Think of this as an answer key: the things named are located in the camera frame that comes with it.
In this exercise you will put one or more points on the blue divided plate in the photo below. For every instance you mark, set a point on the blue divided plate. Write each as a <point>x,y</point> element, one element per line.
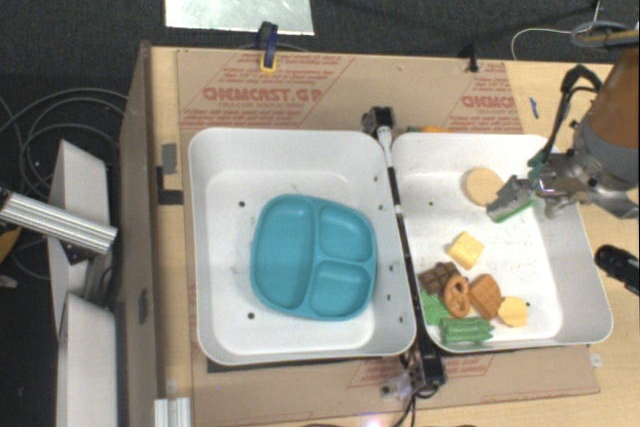
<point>285,255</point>

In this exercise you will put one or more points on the brown pretzel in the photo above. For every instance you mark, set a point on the brown pretzel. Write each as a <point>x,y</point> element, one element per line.
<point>457,297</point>

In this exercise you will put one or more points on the brown cardboard board red print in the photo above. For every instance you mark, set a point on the brown cardboard board red print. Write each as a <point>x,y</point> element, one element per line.
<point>350,85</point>

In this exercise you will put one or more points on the green flat toy food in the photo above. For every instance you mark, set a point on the green flat toy food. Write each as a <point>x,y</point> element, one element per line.
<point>517,211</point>

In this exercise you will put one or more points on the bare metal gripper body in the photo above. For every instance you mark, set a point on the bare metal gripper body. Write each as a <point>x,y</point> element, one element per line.
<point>567,177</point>

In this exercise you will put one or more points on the green beans bundle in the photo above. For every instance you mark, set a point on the green beans bundle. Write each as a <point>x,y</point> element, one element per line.
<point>467,331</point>

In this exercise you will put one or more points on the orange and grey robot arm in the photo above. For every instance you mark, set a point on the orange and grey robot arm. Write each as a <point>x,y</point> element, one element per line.
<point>615,115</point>

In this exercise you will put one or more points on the orange carrot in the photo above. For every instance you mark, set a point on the orange carrot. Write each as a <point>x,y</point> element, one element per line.
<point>432,129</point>

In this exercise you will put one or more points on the green lettuce leaf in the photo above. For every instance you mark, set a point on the green lettuce leaf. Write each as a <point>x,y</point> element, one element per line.
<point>431,310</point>

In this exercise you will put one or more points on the black cylinder on white bracket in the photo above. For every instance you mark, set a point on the black cylinder on white bracket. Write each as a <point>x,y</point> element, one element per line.
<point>617,265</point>

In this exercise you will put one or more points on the white plastic tray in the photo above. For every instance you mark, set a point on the white plastic tray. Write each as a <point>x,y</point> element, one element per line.
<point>230,265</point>
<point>530,265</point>

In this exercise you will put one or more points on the tan round biscuit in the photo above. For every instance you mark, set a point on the tan round biscuit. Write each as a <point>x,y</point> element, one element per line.
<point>480,185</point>

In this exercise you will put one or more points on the brown waffle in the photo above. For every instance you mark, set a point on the brown waffle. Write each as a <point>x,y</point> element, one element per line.
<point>486,296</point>

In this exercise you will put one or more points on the yellow cheese wedge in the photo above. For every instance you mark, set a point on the yellow cheese wedge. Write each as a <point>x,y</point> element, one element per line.
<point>466,250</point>

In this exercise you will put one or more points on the thin black and white rod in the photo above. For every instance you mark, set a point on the thin black and white rod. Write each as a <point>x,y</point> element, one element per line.
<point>400,210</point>

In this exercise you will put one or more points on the yellow potato chip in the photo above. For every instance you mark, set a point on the yellow potato chip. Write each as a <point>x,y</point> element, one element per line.
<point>514,312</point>

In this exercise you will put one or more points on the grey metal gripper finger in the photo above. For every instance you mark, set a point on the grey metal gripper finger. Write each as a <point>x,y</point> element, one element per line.
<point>515,192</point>
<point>556,207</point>

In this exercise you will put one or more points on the brown chocolate bar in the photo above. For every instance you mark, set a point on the brown chocolate bar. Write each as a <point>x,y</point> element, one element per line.
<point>434,276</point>

